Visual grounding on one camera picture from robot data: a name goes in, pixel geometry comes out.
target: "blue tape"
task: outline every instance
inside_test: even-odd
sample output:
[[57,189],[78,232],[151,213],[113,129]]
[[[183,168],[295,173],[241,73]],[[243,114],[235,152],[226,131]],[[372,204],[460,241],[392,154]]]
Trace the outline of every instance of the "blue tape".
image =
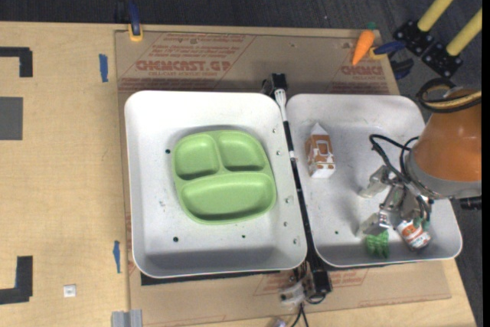
[[109,82],[107,74],[109,73],[109,66],[107,65],[107,56],[105,54],[99,54],[99,67],[100,76],[103,82]]
[[114,260],[116,261],[117,273],[121,274],[121,251],[119,250],[119,241],[114,241],[113,248]]

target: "black tape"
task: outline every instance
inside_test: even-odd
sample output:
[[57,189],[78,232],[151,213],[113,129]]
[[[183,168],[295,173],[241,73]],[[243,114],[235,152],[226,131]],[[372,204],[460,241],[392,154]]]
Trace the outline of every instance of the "black tape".
[[0,305],[28,302],[32,296],[32,257],[17,257],[15,286],[0,289]]
[[28,47],[0,47],[0,57],[18,57],[18,76],[32,78],[32,51]]

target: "black wire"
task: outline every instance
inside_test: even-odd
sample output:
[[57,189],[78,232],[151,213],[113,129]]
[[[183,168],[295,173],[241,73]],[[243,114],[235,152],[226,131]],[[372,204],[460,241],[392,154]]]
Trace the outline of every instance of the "black wire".
[[395,145],[396,147],[399,147],[400,149],[406,150],[408,149],[407,147],[401,145],[398,142],[395,142],[394,140],[387,138],[386,136],[378,135],[378,134],[371,134],[369,135],[369,140],[371,141],[371,144],[373,145],[373,150],[381,156],[381,158],[384,161],[384,164],[395,174],[398,176],[398,178],[402,179],[404,182],[409,183],[410,180],[405,174],[400,173],[398,169],[396,169],[390,162],[390,159],[386,155],[386,152],[384,152],[383,148],[374,140],[376,139],[383,139],[386,142],[391,143],[392,145]]
[[306,327],[309,327],[308,320],[306,319],[305,309],[303,308],[302,304],[301,304],[301,313],[303,315],[303,320],[305,321]]
[[296,282],[299,281],[299,270],[298,270],[298,267],[296,267],[294,270],[294,277],[296,278]]
[[296,319],[294,320],[294,322],[291,324],[290,327],[294,327],[295,325],[298,324],[298,321],[299,321],[299,318],[301,317],[302,315],[302,310],[303,310],[303,304],[299,304],[299,311],[298,311],[298,315],[296,316]]
[[306,273],[308,272],[308,266],[306,260],[303,263],[301,263],[301,265],[299,266],[299,271],[301,272],[299,274],[299,278],[302,280],[306,276]]
[[327,296],[326,294],[323,294],[323,295],[320,296],[320,299],[318,299],[316,301],[315,300],[312,300],[312,298],[314,298],[316,296],[311,296],[309,299],[306,299],[306,302],[308,302],[308,303],[310,303],[312,305],[316,305],[316,304],[321,303],[325,299],[326,296]]
[[482,103],[482,98],[479,97],[473,101],[469,101],[467,103],[464,103],[463,105],[453,106],[450,108],[436,108],[432,104],[451,103],[452,101],[461,99],[461,97],[460,96],[444,97],[444,98],[438,99],[438,100],[428,100],[427,99],[427,96],[428,96],[429,92],[431,92],[431,91],[434,91],[434,90],[450,90],[454,87],[456,87],[456,85],[453,82],[451,82],[451,80],[449,80],[447,78],[435,78],[435,79],[429,80],[428,82],[425,82],[425,84],[420,88],[420,90],[417,92],[415,97],[419,100],[420,104],[424,108],[426,108],[427,110],[430,110],[431,112],[434,112],[434,113],[458,112],[460,110],[465,110],[465,109],[471,108],[474,105]]
[[411,150],[408,145],[413,142],[414,140],[417,140],[419,137],[418,136],[414,136],[413,138],[410,138],[407,140],[407,142],[403,145],[403,148],[401,149],[401,153],[400,153],[400,169],[401,169],[401,172],[405,175],[405,176],[408,176],[407,174],[407,171],[405,170],[405,161],[404,161],[404,158],[403,156],[405,155],[405,151],[406,150]]

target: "toy carrot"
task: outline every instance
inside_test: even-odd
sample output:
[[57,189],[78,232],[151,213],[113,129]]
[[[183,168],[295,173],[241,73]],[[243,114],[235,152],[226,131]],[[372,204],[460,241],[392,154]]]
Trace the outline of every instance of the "toy carrot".
[[352,65],[355,66],[359,60],[369,51],[374,43],[374,32],[371,29],[362,31],[359,36],[358,43],[355,46]]

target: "cardboard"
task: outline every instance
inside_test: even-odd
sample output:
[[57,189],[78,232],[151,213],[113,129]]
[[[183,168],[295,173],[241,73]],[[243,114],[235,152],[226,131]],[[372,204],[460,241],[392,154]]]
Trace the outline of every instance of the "cardboard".
[[[29,47],[34,52],[33,78],[18,77],[17,58],[0,59],[2,96],[24,97],[23,140],[0,141],[3,234],[0,246],[1,289],[12,288],[15,284],[17,256],[32,255],[34,261],[33,296],[29,302],[2,305],[0,325],[108,326],[112,312],[138,307],[143,309],[144,325],[189,325],[222,320],[223,309],[229,312],[228,309],[233,307],[241,308],[240,314],[235,313],[234,317],[249,318],[252,317],[254,305],[260,306],[260,299],[276,298],[273,293],[278,283],[283,281],[281,274],[268,276],[267,279],[263,276],[255,278],[254,284],[250,285],[253,291],[243,291],[249,296],[244,300],[239,294],[241,278],[221,280],[229,283],[227,287],[218,287],[219,293],[214,289],[217,284],[210,280],[206,281],[207,285],[204,285],[204,281],[199,283],[202,286],[197,286],[198,283],[176,283],[149,288],[140,285],[138,271],[130,263],[131,260],[125,257],[121,257],[121,271],[118,273],[113,248],[117,240],[120,242],[121,254],[126,251],[121,195],[123,179],[127,181],[127,178],[121,173],[121,162],[126,164],[126,150],[119,142],[117,110],[118,101],[119,108],[122,108],[125,96],[121,93],[116,95],[114,34],[125,28],[125,25],[111,24],[0,23],[3,45]],[[236,34],[340,39],[356,34],[356,31],[295,28],[145,28],[148,31],[226,31]],[[101,80],[100,54],[108,57],[107,83]],[[263,59],[271,61],[266,54]],[[389,70],[389,64],[382,67]],[[397,93],[395,83],[390,92]],[[124,142],[123,128],[121,136]],[[126,215],[126,220],[129,224],[129,215]],[[131,238],[128,237],[128,240],[130,254]],[[367,272],[363,282],[371,282],[376,287],[361,287],[377,295],[375,301],[359,305],[367,307],[324,314],[312,313],[319,308],[309,306],[307,312],[310,325],[476,325],[454,260],[443,262],[451,299],[400,306],[372,306],[387,303],[383,294],[396,290],[398,286],[393,286],[394,282],[404,279],[403,275],[412,265],[397,268],[400,268],[401,273],[396,276],[386,273],[383,275],[386,279],[381,282],[369,280],[374,269]],[[379,270],[390,271],[392,267]],[[441,284],[439,278],[435,279],[441,277],[441,270],[439,262],[420,265],[420,270],[417,270],[419,273],[413,274],[416,275],[420,289],[417,300],[436,298],[424,298],[424,294],[428,290],[436,294],[437,288],[440,290],[439,296],[449,296],[447,287]],[[347,273],[342,276],[345,276],[341,280],[345,285],[352,285],[361,278]],[[77,286],[77,295],[64,297],[64,287],[73,284]],[[157,288],[161,287],[165,287],[165,295],[159,294],[158,291],[162,289]],[[331,293],[329,303],[338,302],[341,305],[348,301],[345,292],[343,295],[339,293],[341,289],[344,288],[336,288],[337,294]],[[206,299],[206,294],[212,293],[212,290],[218,294]],[[200,299],[193,297],[197,291],[201,293]],[[405,296],[403,300],[410,301],[413,297]],[[214,302],[215,307],[208,312],[204,308],[211,302]],[[271,312],[266,307],[267,302],[260,310],[268,316]],[[229,327],[265,326],[271,325],[273,321],[255,319],[238,322],[238,319],[224,324]]]
[[116,32],[118,91],[257,92],[271,73],[285,73],[288,96],[398,93],[387,58],[365,57],[352,66],[357,31],[341,31],[344,37],[324,32],[324,37],[303,37],[146,31],[139,43]]
[[[144,325],[171,327],[296,314],[282,306],[279,289],[293,284],[293,272],[195,280],[143,286],[132,260],[126,134],[123,107],[140,90],[259,92],[272,73],[285,73],[288,96],[297,93],[398,94],[389,61],[365,57],[351,65],[358,31],[269,29],[250,34],[210,28],[145,31],[143,41],[115,33],[122,167],[126,204],[129,292]],[[330,272],[328,301],[307,312],[447,299],[450,291],[440,262]]]
[[[296,314],[278,291],[293,284],[292,271],[142,286],[129,255],[131,307],[144,325],[173,327]],[[451,297],[440,262],[330,272],[333,290],[306,312],[422,302]]]

